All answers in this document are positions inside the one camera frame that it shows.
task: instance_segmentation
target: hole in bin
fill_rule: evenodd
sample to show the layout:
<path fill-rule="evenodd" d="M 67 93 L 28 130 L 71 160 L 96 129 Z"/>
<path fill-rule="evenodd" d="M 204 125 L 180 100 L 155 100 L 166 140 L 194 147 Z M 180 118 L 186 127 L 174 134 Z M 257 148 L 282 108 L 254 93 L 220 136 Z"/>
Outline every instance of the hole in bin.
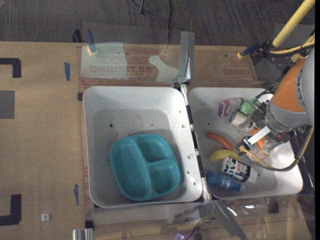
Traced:
<path fill-rule="evenodd" d="M 172 162 L 155 164 L 149 169 L 153 190 L 158 194 L 170 193 L 179 184 L 177 168 Z"/>
<path fill-rule="evenodd" d="M 143 137 L 139 137 L 136 140 L 136 143 L 139 146 L 145 160 L 147 160 L 149 163 L 161 161 L 170 155 L 170 153 L 168 153 L 170 150 L 168 150 L 161 142 L 148 141 Z"/>

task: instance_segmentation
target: green object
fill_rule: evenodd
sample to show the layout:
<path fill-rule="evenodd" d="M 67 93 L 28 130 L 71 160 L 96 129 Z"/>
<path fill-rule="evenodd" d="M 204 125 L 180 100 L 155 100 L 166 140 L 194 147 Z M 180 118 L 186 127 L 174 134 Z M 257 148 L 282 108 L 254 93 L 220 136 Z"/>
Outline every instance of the green object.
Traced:
<path fill-rule="evenodd" d="M 257 102 L 257 98 L 254 97 L 250 100 L 243 102 L 239 108 L 239 112 L 246 116 L 250 116 L 253 112 L 256 111 L 255 103 Z"/>
<path fill-rule="evenodd" d="M 175 154 L 157 134 L 137 134 L 118 140 L 111 147 L 110 162 L 120 192 L 132 201 L 166 196 L 180 184 Z"/>

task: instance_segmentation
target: yellow hose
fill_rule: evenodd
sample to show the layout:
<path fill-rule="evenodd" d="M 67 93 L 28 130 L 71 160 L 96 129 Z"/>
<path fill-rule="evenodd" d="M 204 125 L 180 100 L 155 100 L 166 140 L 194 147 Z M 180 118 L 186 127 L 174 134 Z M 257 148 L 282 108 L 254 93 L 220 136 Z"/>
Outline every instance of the yellow hose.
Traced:
<path fill-rule="evenodd" d="M 273 40 L 272 45 L 274 47 L 280 47 L 315 4 L 316 0 L 304 0 L 281 32 Z"/>

